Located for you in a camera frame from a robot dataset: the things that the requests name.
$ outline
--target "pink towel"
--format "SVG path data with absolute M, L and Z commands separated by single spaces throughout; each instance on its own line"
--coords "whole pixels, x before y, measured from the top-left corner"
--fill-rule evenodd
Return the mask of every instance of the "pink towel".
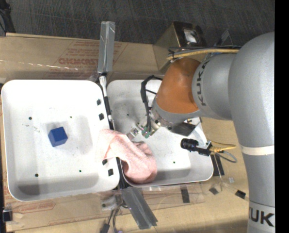
M 156 162 L 149 146 L 144 142 L 131 142 L 125 134 L 113 130 L 101 130 L 98 149 L 102 160 L 119 157 L 123 172 L 138 184 L 152 182 L 157 174 Z

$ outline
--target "black tape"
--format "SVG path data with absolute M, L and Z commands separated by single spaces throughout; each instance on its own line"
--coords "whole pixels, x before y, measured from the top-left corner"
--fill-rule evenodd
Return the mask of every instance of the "black tape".
M 236 196 L 240 197 L 241 199 L 245 199 L 246 197 L 246 193 L 240 191 L 240 190 L 237 190 L 237 192 L 235 193 Z
M 109 104 L 108 97 L 104 97 L 104 102 L 105 102 L 107 115 L 111 115 L 111 109 L 110 109 L 110 104 Z
M 218 190 L 217 190 L 216 188 L 214 188 L 214 187 L 212 187 L 211 189 L 209 189 L 209 192 L 211 192 L 213 195 L 216 195 L 216 194 L 219 193 Z
M 219 155 L 211 155 L 211 161 L 213 164 L 213 176 L 223 176 L 224 170 L 222 167 L 221 159 Z
M 181 196 L 184 203 L 190 203 L 190 196 L 187 188 L 181 188 Z

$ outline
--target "black hole in bin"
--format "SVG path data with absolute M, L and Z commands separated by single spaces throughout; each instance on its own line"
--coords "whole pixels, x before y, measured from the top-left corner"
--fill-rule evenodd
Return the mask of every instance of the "black hole in bin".
M 113 169 L 112 168 L 108 170 L 108 176 L 111 176 L 111 175 L 113 175 Z
M 100 113 L 98 116 L 99 116 L 100 121 L 105 118 L 104 114 L 102 114 L 102 113 Z

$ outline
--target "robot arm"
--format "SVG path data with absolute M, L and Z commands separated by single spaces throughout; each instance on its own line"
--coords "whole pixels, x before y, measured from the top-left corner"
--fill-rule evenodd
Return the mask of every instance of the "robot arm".
M 248 176 L 248 232 L 275 232 L 274 32 L 236 54 L 203 63 L 175 61 L 153 101 L 153 114 L 170 124 L 193 117 L 233 120 Z

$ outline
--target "gray carpet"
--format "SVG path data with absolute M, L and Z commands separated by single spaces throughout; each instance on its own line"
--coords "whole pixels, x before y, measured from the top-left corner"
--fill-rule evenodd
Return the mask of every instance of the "gray carpet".
M 209 45 L 226 30 L 233 43 L 274 31 L 275 0 L 7 0 L 18 33 L 99 39 L 102 20 L 116 41 L 154 43 L 172 21 L 198 24 Z

